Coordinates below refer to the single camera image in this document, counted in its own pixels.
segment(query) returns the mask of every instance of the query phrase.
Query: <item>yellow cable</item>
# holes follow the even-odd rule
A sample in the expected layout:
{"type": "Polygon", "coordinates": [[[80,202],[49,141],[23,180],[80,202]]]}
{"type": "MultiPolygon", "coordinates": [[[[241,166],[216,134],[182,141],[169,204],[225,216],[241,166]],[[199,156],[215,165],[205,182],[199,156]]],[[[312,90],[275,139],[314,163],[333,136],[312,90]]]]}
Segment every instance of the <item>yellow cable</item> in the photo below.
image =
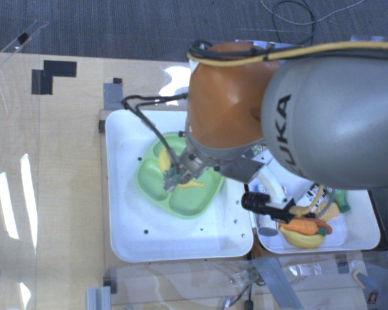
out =
{"type": "Polygon", "coordinates": [[[299,57],[322,52],[351,49],[388,50],[388,43],[379,41],[342,41],[309,47],[292,48],[290,50],[284,50],[281,52],[272,52],[260,56],[246,57],[244,59],[230,61],[216,61],[207,58],[197,58],[190,53],[187,53],[187,58],[212,67],[238,67],[262,61],[275,61],[278,59],[288,59],[291,57],[299,57]]]}
{"type": "Polygon", "coordinates": [[[324,189],[325,189],[325,187],[323,185],[320,185],[318,187],[318,193],[316,193],[316,196],[312,200],[310,205],[307,205],[306,207],[300,207],[298,205],[294,205],[293,207],[291,207],[289,209],[289,213],[294,214],[297,217],[302,217],[302,216],[310,213],[312,211],[313,207],[317,204],[317,202],[321,198],[324,189]]]}

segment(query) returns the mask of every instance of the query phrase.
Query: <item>white container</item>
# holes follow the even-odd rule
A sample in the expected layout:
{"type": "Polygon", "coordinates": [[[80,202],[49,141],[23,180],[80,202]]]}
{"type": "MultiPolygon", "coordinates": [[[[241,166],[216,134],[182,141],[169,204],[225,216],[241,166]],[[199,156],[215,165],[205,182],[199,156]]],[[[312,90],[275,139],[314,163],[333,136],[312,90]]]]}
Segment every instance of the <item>white container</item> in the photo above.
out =
{"type": "MultiPolygon", "coordinates": [[[[186,112],[145,111],[161,133],[184,130],[186,112]]],[[[106,124],[111,246],[126,262],[237,257],[253,244],[249,212],[241,207],[243,185],[226,179],[198,218],[173,216],[144,197],[135,173],[155,134],[126,110],[106,124]]]]}
{"type": "Polygon", "coordinates": [[[287,242],[280,232],[276,236],[259,235],[261,244],[276,254],[355,251],[375,248],[380,242],[380,228],[376,221],[367,191],[349,191],[350,211],[333,218],[328,224],[333,232],[315,249],[302,249],[287,242]]]}

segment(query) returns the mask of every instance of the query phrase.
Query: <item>black cable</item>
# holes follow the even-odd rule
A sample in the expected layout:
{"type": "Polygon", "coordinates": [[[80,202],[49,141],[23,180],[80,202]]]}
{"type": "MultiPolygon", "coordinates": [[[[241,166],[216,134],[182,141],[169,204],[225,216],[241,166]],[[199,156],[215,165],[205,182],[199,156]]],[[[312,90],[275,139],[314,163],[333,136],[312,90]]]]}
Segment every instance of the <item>black cable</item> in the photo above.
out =
{"type": "Polygon", "coordinates": [[[143,106],[149,106],[149,105],[157,105],[160,103],[170,102],[170,101],[176,101],[180,99],[187,99],[188,93],[178,94],[175,96],[139,96],[139,95],[132,95],[125,97],[121,104],[124,107],[124,109],[131,111],[135,116],[138,116],[142,122],[147,125],[158,137],[158,139],[164,144],[165,148],[167,149],[167,152],[169,153],[169,158],[171,160],[171,164],[175,167],[176,173],[178,174],[180,172],[180,167],[178,165],[178,158],[175,154],[174,150],[169,146],[169,143],[167,140],[163,137],[160,131],[151,123],[151,121],[144,115],[144,113],[140,110],[140,107],[143,106]],[[133,108],[128,101],[132,99],[139,99],[146,102],[141,102],[135,105],[135,108],[133,108]]]}
{"type": "Polygon", "coordinates": [[[305,38],[304,40],[298,42],[297,45],[302,45],[302,44],[306,43],[306,42],[309,41],[309,40],[310,40],[310,45],[313,45],[313,37],[314,37],[314,35],[315,35],[315,31],[316,31],[316,23],[317,23],[317,22],[316,22],[316,17],[315,17],[315,15],[314,15],[313,11],[311,11],[311,9],[310,9],[308,3],[307,3],[305,0],[301,0],[301,1],[302,1],[302,3],[300,3],[299,1],[295,1],[295,0],[282,0],[282,1],[278,2],[278,3],[273,7],[273,9],[272,9],[272,22],[273,22],[273,26],[274,26],[274,29],[275,29],[276,34],[277,34],[277,38],[278,38],[278,40],[279,40],[280,43],[282,42],[282,40],[281,40],[281,38],[280,38],[280,34],[279,34],[278,29],[277,29],[277,25],[276,25],[276,21],[275,21],[275,19],[278,18],[278,17],[277,17],[277,14],[276,14],[276,10],[277,10],[277,8],[278,8],[280,5],[283,5],[283,4],[285,4],[285,3],[292,3],[292,4],[295,4],[295,5],[298,5],[298,6],[302,7],[302,8],[304,8],[304,9],[309,13],[309,15],[310,15],[310,20],[311,20],[310,26],[311,26],[311,28],[312,28],[312,31],[311,31],[310,35],[309,35],[307,38],[305,38]]]}
{"type": "Polygon", "coordinates": [[[252,299],[252,287],[253,287],[253,284],[250,284],[250,288],[248,289],[248,299],[249,300],[252,299]]]}
{"type": "Polygon", "coordinates": [[[314,37],[315,31],[316,31],[316,17],[313,14],[313,12],[310,10],[308,5],[304,5],[303,3],[300,3],[299,1],[295,1],[295,0],[282,0],[282,1],[278,2],[273,7],[272,22],[273,22],[273,26],[274,26],[274,29],[275,29],[275,32],[277,34],[277,38],[278,38],[279,42],[281,43],[282,39],[280,38],[280,31],[278,31],[278,27],[277,27],[277,24],[276,24],[276,21],[275,21],[276,20],[276,16],[275,16],[274,13],[276,12],[277,8],[280,5],[285,4],[285,3],[292,3],[292,4],[295,4],[295,5],[298,5],[298,6],[302,7],[302,8],[304,8],[309,13],[310,19],[313,21],[313,23],[311,23],[312,31],[311,31],[310,35],[307,38],[305,38],[304,40],[298,42],[297,45],[302,45],[302,44],[306,43],[309,40],[310,40],[310,45],[313,45],[313,37],[314,37]]]}
{"type": "Polygon", "coordinates": [[[234,57],[254,57],[266,55],[267,53],[271,52],[282,52],[284,50],[290,50],[290,47],[269,49],[256,49],[255,47],[252,47],[249,50],[239,50],[235,52],[216,52],[209,50],[210,46],[202,46],[201,42],[202,41],[195,41],[193,44],[191,44],[187,49],[187,53],[190,53],[192,56],[197,57],[199,59],[226,61],[233,59],[234,57]]]}
{"type": "Polygon", "coordinates": [[[248,284],[242,291],[241,293],[237,296],[237,298],[235,298],[234,300],[230,301],[230,307],[235,305],[240,299],[241,297],[244,295],[245,292],[247,292],[247,289],[249,288],[250,285],[252,285],[253,283],[250,283],[248,284]]]}
{"type": "Polygon", "coordinates": [[[203,39],[197,39],[196,41],[194,41],[193,46],[196,46],[196,47],[204,46],[204,47],[209,48],[209,47],[213,46],[213,44],[210,43],[209,41],[206,41],[203,39]]]}

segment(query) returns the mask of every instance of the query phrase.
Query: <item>wire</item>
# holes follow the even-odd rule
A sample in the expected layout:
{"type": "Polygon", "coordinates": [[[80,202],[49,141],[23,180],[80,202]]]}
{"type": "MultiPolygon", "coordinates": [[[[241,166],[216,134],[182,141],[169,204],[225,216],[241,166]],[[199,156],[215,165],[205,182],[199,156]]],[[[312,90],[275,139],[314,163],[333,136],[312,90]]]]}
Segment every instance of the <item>wire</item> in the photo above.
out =
{"type": "Polygon", "coordinates": [[[246,57],[244,59],[215,60],[209,57],[209,53],[220,53],[220,57],[225,56],[226,58],[230,58],[233,55],[230,52],[210,52],[205,49],[202,50],[202,57],[200,57],[200,54],[198,54],[198,48],[196,48],[194,55],[192,54],[193,51],[189,49],[186,56],[188,59],[192,59],[193,61],[212,67],[238,67],[262,61],[302,58],[329,52],[337,56],[340,52],[347,54],[347,52],[350,52],[351,50],[363,52],[365,56],[368,57],[377,57],[374,56],[377,51],[385,51],[385,58],[388,58],[388,43],[378,41],[341,41],[337,43],[325,43],[308,47],[284,48],[278,50],[257,50],[256,52],[253,52],[255,56],[246,57]]]}
{"type": "Polygon", "coordinates": [[[260,2],[261,2],[261,4],[263,5],[263,7],[264,7],[266,10],[268,10],[271,14],[274,14],[277,18],[279,18],[279,19],[281,19],[281,20],[283,20],[283,21],[285,21],[285,22],[287,22],[287,23],[293,24],[293,25],[311,25],[312,23],[317,23],[317,22],[323,21],[324,19],[326,19],[326,18],[328,18],[328,17],[330,17],[330,16],[332,16],[332,15],[334,15],[334,14],[337,14],[337,13],[342,12],[342,11],[344,11],[344,10],[347,10],[347,9],[353,8],[353,7],[355,7],[355,6],[358,6],[358,5],[360,5],[361,3],[363,3],[364,1],[365,1],[365,0],[360,0],[360,1],[358,1],[357,3],[354,3],[353,5],[346,6],[346,7],[344,7],[344,8],[340,8],[340,9],[338,9],[338,10],[335,10],[334,12],[331,12],[331,13],[329,13],[329,14],[327,14],[327,15],[325,15],[325,16],[319,18],[319,19],[314,20],[314,21],[312,20],[311,22],[297,23],[297,22],[293,22],[293,21],[291,21],[291,20],[289,20],[289,19],[285,19],[285,18],[281,17],[281,16],[278,15],[278,14],[275,14],[273,10],[269,9],[269,8],[264,4],[263,0],[260,0],[260,2]]]}
{"type": "Polygon", "coordinates": [[[252,47],[249,50],[241,50],[234,52],[219,52],[214,50],[209,50],[212,45],[205,46],[202,44],[202,41],[195,41],[188,47],[188,52],[195,57],[208,57],[210,59],[217,59],[224,61],[227,57],[237,58],[237,57],[251,57],[258,56],[264,52],[268,52],[269,50],[256,49],[252,47]]]}
{"type": "Polygon", "coordinates": [[[248,299],[251,300],[252,299],[252,287],[253,287],[253,284],[250,284],[250,287],[248,289],[248,299]]]}
{"type": "Polygon", "coordinates": [[[302,7],[302,8],[304,8],[309,13],[310,19],[312,21],[312,23],[310,24],[310,26],[312,28],[312,31],[311,31],[310,35],[306,39],[298,42],[297,45],[302,45],[303,43],[306,43],[309,40],[310,40],[310,45],[313,45],[313,37],[314,37],[315,31],[316,31],[316,17],[314,15],[314,13],[311,11],[308,3],[305,0],[300,0],[300,1],[302,1],[302,3],[300,3],[299,1],[295,1],[295,0],[282,0],[282,1],[278,2],[278,3],[276,3],[274,5],[273,9],[272,9],[272,12],[271,12],[271,14],[272,14],[272,22],[273,22],[273,26],[274,26],[276,34],[277,34],[277,38],[278,38],[280,43],[282,42],[282,40],[280,38],[280,31],[278,31],[277,25],[276,25],[276,21],[275,21],[277,15],[278,15],[276,11],[277,11],[277,9],[279,8],[280,5],[283,5],[285,3],[291,3],[291,4],[295,4],[295,5],[298,5],[298,6],[302,7]]]}
{"type": "Polygon", "coordinates": [[[231,306],[235,305],[235,304],[241,299],[241,297],[245,294],[245,292],[247,292],[247,289],[249,289],[249,286],[252,285],[252,284],[253,284],[253,283],[248,284],[248,285],[241,291],[241,293],[237,296],[237,298],[235,298],[234,300],[231,300],[229,306],[231,307],[231,306]]]}
{"type": "Polygon", "coordinates": [[[169,146],[167,140],[163,137],[160,131],[151,123],[151,121],[144,115],[144,113],[140,110],[140,107],[148,106],[148,105],[157,105],[159,103],[165,103],[180,99],[187,99],[188,93],[178,94],[176,96],[139,96],[132,95],[127,96],[122,100],[122,106],[124,109],[131,111],[134,115],[138,116],[142,122],[147,125],[158,137],[158,139],[164,144],[167,152],[169,154],[169,159],[171,160],[171,164],[175,167],[175,172],[178,174],[180,172],[180,167],[178,164],[178,156],[175,154],[174,150],[169,146]],[[147,102],[141,102],[135,105],[133,108],[128,101],[132,99],[139,99],[147,102]]]}
{"type": "MultiPolygon", "coordinates": [[[[281,43],[282,40],[280,38],[280,31],[277,29],[277,25],[276,25],[276,21],[275,21],[275,11],[277,10],[277,8],[280,6],[280,5],[283,5],[285,3],[292,3],[292,4],[295,4],[295,5],[298,5],[302,8],[304,8],[309,14],[310,14],[310,18],[311,20],[315,21],[316,18],[315,18],[315,15],[313,14],[313,12],[310,10],[309,6],[307,5],[307,3],[302,0],[303,3],[300,3],[299,1],[294,1],[294,0],[282,0],[280,2],[278,2],[274,7],[273,7],[273,13],[272,13],[272,22],[273,22],[273,26],[275,28],[275,32],[277,34],[277,38],[279,40],[279,42],[281,43]]],[[[305,39],[305,40],[302,40],[300,42],[297,43],[297,45],[302,45],[303,43],[306,43],[307,41],[310,40],[310,45],[313,45],[313,37],[315,35],[315,30],[316,30],[316,22],[313,22],[311,24],[312,26],[312,31],[310,33],[310,35],[305,39]]]]}
{"type": "Polygon", "coordinates": [[[307,205],[306,207],[300,207],[298,205],[294,205],[289,209],[290,214],[294,214],[297,217],[302,217],[306,214],[310,214],[312,208],[318,203],[319,199],[322,196],[324,186],[320,185],[318,188],[318,192],[316,193],[315,198],[312,200],[310,205],[307,205]]]}
{"type": "Polygon", "coordinates": [[[332,194],[330,195],[330,198],[328,200],[328,203],[326,204],[325,208],[323,208],[322,210],[320,210],[317,214],[315,214],[315,217],[320,217],[322,216],[330,207],[330,205],[332,204],[332,202],[334,201],[334,197],[335,197],[335,192],[336,190],[334,189],[332,191],[332,194]]]}

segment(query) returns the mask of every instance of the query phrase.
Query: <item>green divided plate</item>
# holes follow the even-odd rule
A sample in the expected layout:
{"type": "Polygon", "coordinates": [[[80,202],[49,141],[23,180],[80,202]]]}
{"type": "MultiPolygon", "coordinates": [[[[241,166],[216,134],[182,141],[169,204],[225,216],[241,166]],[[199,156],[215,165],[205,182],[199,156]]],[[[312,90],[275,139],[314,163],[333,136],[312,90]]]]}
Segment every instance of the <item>green divided plate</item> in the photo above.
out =
{"type": "MultiPolygon", "coordinates": [[[[181,155],[186,147],[184,138],[175,133],[164,135],[169,145],[177,155],[181,155]]],[[[164,177],[158,167],[158,155],[164,145],[157,140],[142,158],[136,170],[136,184],[148,199],[165,209],[166,211],[181,218],[195,218],[200,216],[216,197],[224,178],[212,169],[207,169],[198,182],[204,182],[204,187],[192,187],[178,189],[170,193],[163,189],[164,177]]]]}

